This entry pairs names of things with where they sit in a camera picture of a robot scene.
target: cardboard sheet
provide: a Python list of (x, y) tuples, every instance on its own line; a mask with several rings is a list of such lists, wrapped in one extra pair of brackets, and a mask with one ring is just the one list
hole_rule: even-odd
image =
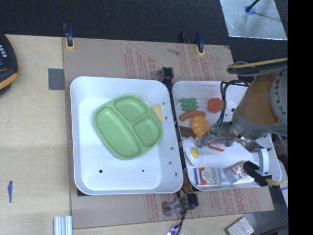
[[(75, 39), (67, 49), (63, 39), (67, 135), (70, 169), (70, 195), (74, 229), (112, 225), (178, 220), (167, 217), (162, 204), (176, 194), (131, 194), (87, 196), (75, 185), (71, 130), (70, 84), (79, 76), (155, 79), (162, 67), (172, 67), (173, 82), (181, 80), (228, 81), (237, 79), (227, 73), (233, 63), (226, 46), (204, 46), (199, 56), (193, 44), (152, 43), (101, 39)], [(268, 188), (242, 188), (197, 192), (199, 206), (186, 218), (199, 218), (273, 210)]]

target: wooden table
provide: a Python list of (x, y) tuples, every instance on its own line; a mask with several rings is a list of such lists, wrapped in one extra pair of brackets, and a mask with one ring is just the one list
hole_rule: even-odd
[[(0, 96), (0, 234), (52, 235), (53, 218), (71, 215), (65, 92), (49, 90), (62, 69), (62, 38), (7, 35), (20, 75)], [(12, 202), (8, 185), (12, 181)], [(185, 235), (224, 235), (242, 217), (186, 219)], [(173, 221), (74, 230), (74, 235), (165, 235)]]

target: black device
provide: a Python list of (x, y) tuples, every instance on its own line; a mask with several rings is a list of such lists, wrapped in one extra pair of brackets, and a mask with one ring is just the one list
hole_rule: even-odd
[(19, 72), (14, 50), (7, 37), (0, 32), (0, 95), (11, 87)]

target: fried egg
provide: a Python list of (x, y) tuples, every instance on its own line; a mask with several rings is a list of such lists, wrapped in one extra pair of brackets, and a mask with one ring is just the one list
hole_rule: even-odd
[(203, 154), (193, 137), (188, 137), (182, 141), (182, 148), (190, 163), (194, 166), (199, 166), (203, 161)]

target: egg yolk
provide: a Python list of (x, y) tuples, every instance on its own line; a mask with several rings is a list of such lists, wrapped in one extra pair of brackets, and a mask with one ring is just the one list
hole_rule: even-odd
[(191, 153), (191, 156), (195, 159), (198, 158), (199, 156), (199, 151), (194, 147), (190, 149), (190, 153)]

